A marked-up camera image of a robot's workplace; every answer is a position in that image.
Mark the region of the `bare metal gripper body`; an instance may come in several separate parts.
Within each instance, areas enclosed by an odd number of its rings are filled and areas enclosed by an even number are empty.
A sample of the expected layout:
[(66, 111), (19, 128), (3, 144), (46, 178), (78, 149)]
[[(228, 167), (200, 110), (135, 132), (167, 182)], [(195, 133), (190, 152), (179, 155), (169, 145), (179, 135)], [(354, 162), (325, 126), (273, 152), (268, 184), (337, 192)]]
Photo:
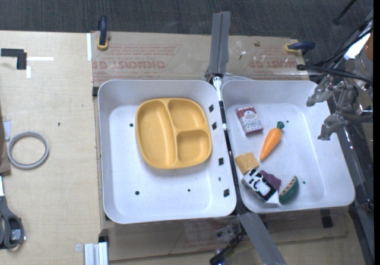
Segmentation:
[(338, 78), (334, 88), (335, 111), (346, 118), (354, 114), (373, 117), (373, 62), (366, 55), (356, 55), (342, 58), (334, 69), (354, 75)]

